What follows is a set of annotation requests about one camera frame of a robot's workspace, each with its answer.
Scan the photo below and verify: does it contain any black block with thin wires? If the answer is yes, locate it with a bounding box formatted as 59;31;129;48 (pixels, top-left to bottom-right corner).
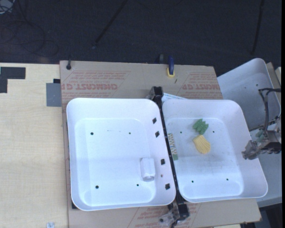
176;202;190;221
147;86;164;102

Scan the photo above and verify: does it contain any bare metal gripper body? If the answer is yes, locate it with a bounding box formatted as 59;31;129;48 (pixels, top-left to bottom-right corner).
259;130;282;155

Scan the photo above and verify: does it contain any yellow and green toy pineapple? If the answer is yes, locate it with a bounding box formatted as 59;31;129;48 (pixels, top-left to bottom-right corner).
191;118;211;155

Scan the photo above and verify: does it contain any thin black rod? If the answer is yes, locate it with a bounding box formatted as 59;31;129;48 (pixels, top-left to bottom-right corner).
156;98;181;205

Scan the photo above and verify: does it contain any small white plastic bottle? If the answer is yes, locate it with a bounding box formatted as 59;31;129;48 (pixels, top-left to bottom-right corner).
139;157;156;182

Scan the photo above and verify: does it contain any brown cardboard board red print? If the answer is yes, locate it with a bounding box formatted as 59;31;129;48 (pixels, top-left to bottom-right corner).
59;60;262;228

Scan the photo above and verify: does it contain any small green and white carton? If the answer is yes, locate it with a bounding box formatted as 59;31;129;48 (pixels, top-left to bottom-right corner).
167;133;179;162

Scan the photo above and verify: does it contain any white plastic tray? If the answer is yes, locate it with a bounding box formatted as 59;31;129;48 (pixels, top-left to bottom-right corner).
66;97;177;211
161;99;268;203

